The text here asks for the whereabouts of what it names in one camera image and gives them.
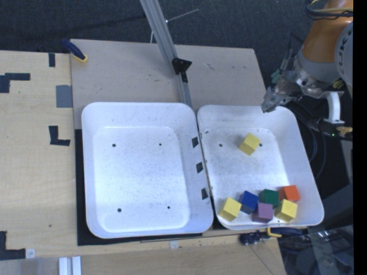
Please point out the pale wood board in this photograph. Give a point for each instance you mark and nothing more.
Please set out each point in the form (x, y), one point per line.
(129, 73)

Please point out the black cylinder on white bracket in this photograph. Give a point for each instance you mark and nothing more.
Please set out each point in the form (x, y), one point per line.
(334, 107)

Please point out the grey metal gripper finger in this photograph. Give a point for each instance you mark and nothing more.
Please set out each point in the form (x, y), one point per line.
(277, 102)
(266, 105)

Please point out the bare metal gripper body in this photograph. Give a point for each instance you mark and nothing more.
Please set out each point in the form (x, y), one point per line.
(289, 87)

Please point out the green cube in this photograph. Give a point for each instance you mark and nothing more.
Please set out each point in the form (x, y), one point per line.
(269, 197)

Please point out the blue cube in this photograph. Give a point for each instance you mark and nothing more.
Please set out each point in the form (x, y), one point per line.
(249, 200)

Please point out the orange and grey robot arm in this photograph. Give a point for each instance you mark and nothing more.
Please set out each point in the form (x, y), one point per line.
(324, 44)

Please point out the white plastic tray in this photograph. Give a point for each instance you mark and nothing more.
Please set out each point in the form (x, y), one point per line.
(140, 176)
(241, 170)

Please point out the yellow cube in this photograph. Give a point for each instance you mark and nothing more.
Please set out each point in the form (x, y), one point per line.
(286, 211)
(229, 209)
(249, 144)

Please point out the purple cube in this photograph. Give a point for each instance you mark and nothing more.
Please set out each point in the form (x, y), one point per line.
(263, 212)

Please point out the orange cube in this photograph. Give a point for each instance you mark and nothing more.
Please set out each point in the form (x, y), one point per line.
(290, 193)

